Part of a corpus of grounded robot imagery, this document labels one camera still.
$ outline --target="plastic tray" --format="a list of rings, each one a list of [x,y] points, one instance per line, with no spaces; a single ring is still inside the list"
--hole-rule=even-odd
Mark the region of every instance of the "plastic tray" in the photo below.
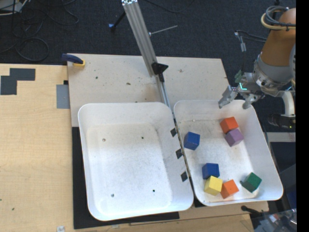
[[[188,131],[200,134],[196,150],[184,148],[194,193],[204,205],[215,206],[231,203],[271,201],[279,199],[283,187],[267,146],[254,108],[243,109],[244,101],[234,100],[219,109],[218,101],[179,101],[174,106],[181,139]],[[221,120],[234,116],[244,140],[230,147],[220,126]],[[202,167],[206,163],[218,163],[223,182],[233,179],[239,192],[223,199],[221,194],[213,196],[204,192],[206,180]],[[240,181],[254,172],[262,179],[253,192],[245,189]]]
[[[78,112],[88,208],[98,220],[188,209],[193,191],[171,110],[91,103]]]

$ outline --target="yellow cable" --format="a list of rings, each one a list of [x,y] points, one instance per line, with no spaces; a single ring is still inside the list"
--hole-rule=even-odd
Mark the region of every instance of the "yellow cable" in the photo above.
[[[288,29],[296,29],[296,26],[295,27],[292,27],[292,26],[272,26],[272,25],[268,25],[265,21],[264,21],[264,18],[265,18],[265,15],[266,13],[264,13],[261,17],[261,23],[262,25],[265,27],[265,28],[268,28],[268,29],[276,29],[276,30],[286,30],[287,28]]]

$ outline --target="yellow cube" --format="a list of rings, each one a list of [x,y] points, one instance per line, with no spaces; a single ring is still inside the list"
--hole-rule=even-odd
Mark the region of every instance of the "yellow cube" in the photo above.
[[[223,180],[215,176],[210,176],[205,183],[204,192],[216,196],[222,190]]]

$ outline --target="blue clamp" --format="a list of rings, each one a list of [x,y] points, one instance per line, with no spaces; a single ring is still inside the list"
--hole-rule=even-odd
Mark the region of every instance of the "blue clamp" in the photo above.
[[[74,66],[84,67],[85,66],[85,60],[78,58],[71,54],[63,53],[61,56],[61,61],[68,61],[72,62]]]

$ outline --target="blue cube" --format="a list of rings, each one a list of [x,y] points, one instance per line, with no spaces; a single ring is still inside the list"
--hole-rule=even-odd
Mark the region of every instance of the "blue cube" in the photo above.
[[[183,146],[185,148],[195,150],[197,146],[199,146],[199,138],[199,134],[189,131],[184,137]]]
[[[218,178],[220,176],[219,164],[217,164],[217,163],[206,163],[202,167],[202,172],[203,172],[203,179],[204,180],[208,179],[211,175]]]

